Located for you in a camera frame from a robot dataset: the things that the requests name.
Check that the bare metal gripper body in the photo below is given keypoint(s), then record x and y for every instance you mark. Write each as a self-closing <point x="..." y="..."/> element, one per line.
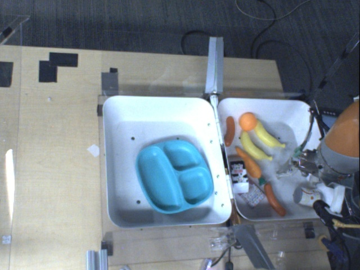
<point x="309" y="163"/>

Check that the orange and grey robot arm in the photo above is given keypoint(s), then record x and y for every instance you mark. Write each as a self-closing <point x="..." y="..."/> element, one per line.
<point x="343" y="139"/>

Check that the white can with orange print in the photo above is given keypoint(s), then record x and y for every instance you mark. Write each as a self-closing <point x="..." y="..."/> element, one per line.
<point x="306" y="197"/>

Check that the yellow banana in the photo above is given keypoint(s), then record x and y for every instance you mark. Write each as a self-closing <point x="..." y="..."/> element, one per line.
<point x="267" y="136"/>
<point x="253" y="148"/>

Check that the red-orange sausage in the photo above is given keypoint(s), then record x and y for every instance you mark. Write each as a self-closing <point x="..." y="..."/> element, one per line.
<point x="274" y="201"/>
<point x="229" y="131"/>

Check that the white plastic tray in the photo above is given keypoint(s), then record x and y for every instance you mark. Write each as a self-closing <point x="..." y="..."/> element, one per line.
<point x="126" y="179"/>
<point x="281" y="114"/>

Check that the orange carrot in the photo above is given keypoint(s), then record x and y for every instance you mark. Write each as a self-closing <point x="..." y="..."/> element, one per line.
<point x="250" y="164"/>

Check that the white patterned packet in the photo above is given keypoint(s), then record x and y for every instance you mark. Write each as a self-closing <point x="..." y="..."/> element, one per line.
<point x="254" y="197"/>

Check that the black and white carton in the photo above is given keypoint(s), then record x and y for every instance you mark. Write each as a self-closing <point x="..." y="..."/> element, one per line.
<point x="238" y="173"/>

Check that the orange ball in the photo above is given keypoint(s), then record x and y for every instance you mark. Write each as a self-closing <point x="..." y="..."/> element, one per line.
<point x="247" y="121"/>

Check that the blue divided plate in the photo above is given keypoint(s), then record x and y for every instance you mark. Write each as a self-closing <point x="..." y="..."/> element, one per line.
<point x="171" y="176"/>

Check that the black cylinder on white bracket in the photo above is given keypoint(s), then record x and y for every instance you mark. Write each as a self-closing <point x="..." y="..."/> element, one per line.
<point x="323" y="208"/>

